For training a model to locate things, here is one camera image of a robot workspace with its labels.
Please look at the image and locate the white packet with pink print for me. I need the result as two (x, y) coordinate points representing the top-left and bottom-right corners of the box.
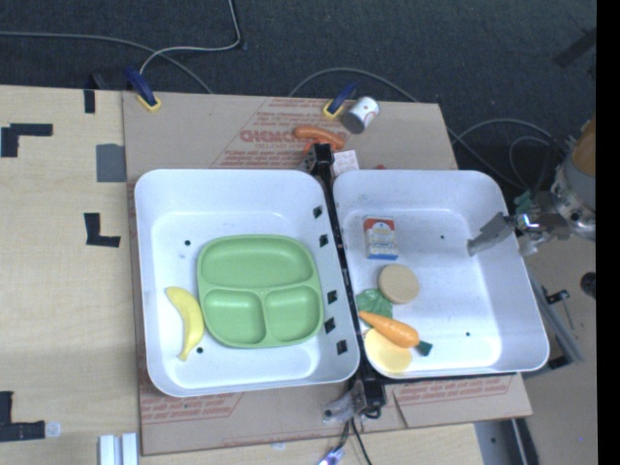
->
(332, 149), (360, 172)

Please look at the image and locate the yellow banana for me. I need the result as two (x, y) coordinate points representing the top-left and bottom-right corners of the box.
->
(164, 286), (206, 362)

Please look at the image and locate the orange carrot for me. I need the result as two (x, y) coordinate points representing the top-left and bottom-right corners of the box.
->
(357, 310), (434, 357)

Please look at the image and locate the black block with thin wires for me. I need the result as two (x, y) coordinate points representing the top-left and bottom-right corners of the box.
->
(303, 142), (336, 175)
(356, 378), (389, 419)

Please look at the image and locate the white can with red print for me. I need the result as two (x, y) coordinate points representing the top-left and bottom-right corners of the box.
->
(339, 95), (382, 136)

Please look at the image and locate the pale yellow round disc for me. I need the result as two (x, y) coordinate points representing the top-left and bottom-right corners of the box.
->
(362, 327), (415, 376)

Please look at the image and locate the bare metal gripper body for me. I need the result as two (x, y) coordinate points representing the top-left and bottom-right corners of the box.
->
(503, 192), (598, 257)

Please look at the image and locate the white plastic tray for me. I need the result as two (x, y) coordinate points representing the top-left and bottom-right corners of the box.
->
(134, 168), (361, 399)
(331, 169), (551, 381)

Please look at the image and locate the orange sausage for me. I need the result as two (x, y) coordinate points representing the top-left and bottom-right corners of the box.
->
(292, 124), (347, 151)

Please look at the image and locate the green divided plate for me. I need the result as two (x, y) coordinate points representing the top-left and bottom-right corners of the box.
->
(196, 233), (325, 350)

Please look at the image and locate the tan round biscuit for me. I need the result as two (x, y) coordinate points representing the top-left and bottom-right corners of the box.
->
(377, 263), (421, 306)

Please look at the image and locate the red, white and blue carton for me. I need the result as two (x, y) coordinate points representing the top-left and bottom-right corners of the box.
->
(361, 214), (401, 262)

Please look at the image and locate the brown cardboard board, red print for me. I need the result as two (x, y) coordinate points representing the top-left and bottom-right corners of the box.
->
(120, 89), (534, 457)

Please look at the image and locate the green lettuce leaf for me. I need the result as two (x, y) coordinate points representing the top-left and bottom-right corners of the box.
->
(355, 287), (394, 322)

